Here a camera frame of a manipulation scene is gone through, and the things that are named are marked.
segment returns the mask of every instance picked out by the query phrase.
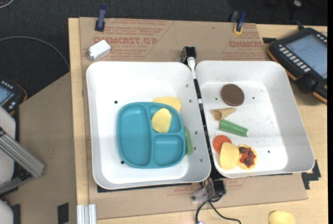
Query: blue divided plate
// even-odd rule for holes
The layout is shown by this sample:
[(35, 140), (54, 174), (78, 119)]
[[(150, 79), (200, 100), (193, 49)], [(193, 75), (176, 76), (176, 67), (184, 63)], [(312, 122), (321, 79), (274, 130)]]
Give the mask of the blue divided plate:
[[(168, 109), (172, 116), (167, 133), (159, 133), (151, 126), (151, 118), (162, 108)], [(162, 168), (176, 165), (185, 155), (185, 132), (181, 116), (166, 104), (127, 104), (118, 114), (117, 143), (120, 156), (130, 166)]]

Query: brown cookie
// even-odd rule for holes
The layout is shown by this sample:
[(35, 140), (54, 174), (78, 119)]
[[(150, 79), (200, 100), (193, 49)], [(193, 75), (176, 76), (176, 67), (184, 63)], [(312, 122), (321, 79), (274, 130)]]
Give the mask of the brown cookie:
[(234, 107), (242, 105), (245, 98), (242, 89), (235, 84), (223, 86), (221, 89), (221, 97), (224, 102)]

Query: blue clamp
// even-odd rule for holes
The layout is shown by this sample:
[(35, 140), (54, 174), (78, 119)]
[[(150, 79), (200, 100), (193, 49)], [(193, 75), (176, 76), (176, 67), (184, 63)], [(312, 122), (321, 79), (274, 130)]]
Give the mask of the blue clamp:
[(99, 32), (103, 32), (104, 31), (104, 18), (105, 18), (105, 14), (106, 14), (106, 4), (101, 4), (99, 7), (99, 12), (98, 12), (98, 20), (96, 21), (96, 26), (95, 26), (95, 30), (99, 31)]
[(241, 35), (242, 31), (243, 31), (243, 24), (244, 24), (244, 21), (245, 21), (245, 11), (242, 10), (240, 12), (240, 16), (238, 18), (238, 21), (237, 23), (235, 24), (235, 28), (234, 28), (234, 33), (236, 35)]

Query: white tray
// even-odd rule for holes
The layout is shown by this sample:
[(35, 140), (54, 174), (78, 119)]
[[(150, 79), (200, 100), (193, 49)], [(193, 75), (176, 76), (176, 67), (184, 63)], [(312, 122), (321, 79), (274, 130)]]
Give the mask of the white tray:
[[(212, 148), (214, 165), (225, 177), (285, 174), (312, 169), (314, 156), (286, 71), (272, 61), (203, 61), (196, 66), (210, 142), (227, 135), (235, 145), (247, 144), (258, 153), (252, 170), (223, 170)], [(248, 128), (248, 137), (219, 130), (212, 111), (228, 108), (220, 91), (225, 84), (239, 86), (245, 100), (226, 120)]]
[[(211, 171), (208, 147), (189, 68), (178, 62), (95, 62), (86, 72), (91, 121), (93, 175), (105, 189), (179, 184), (205, 180)], [(132, 102), (177, 97), (193, 153), (168, 168), (122, 164), (117, 146), (117, 117)]]

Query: yellow toy food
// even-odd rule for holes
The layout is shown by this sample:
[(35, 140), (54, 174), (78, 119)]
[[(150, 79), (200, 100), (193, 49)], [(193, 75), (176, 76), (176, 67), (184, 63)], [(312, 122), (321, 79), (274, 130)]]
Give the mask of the yellow toy food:
[(213, 110), (214, 120), (220, 121), (228, 117), (230, 114), (236, 112), (236, 108), (225, 108), (225, 109), (216, 109)]
[(181, 110), (182, 107), (181, 101), (176, 97), (158, 97), (154, 98), (153, 102), (169, 105), (178, 112)]
[(170, 111), (165, 108), (156, 111), (151, 118), (152, 128), (159, 133), (167, 133), (170, 129), (171, 117)]
[(237, 166), (239, 158), (238, 147), (229, 142), (224, 142), (220, 153), (220, 166), (223, 169), (233, 169)]
[(269, 224), (296, 224), (294, 216), (286, 211), (273, 211), (268, 215)]

